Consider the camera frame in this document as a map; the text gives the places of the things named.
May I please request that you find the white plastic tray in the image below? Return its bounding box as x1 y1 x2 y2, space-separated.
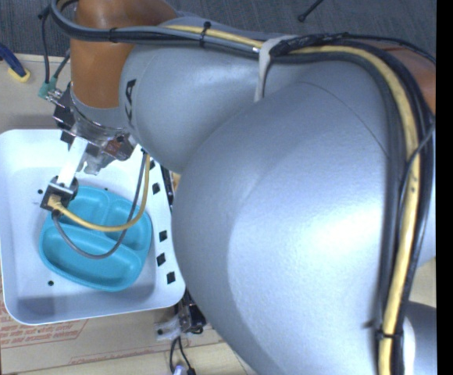
0 128 187 327

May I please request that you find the blue divided plate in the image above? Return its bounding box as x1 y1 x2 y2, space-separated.
38 185 154 293

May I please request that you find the black cylinder on white bracket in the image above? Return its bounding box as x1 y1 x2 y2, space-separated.
39 135 91 213

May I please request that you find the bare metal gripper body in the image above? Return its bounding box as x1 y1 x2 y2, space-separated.
52 87 138 176

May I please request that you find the black block with thin wires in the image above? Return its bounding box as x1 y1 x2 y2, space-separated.
177 291 209 335

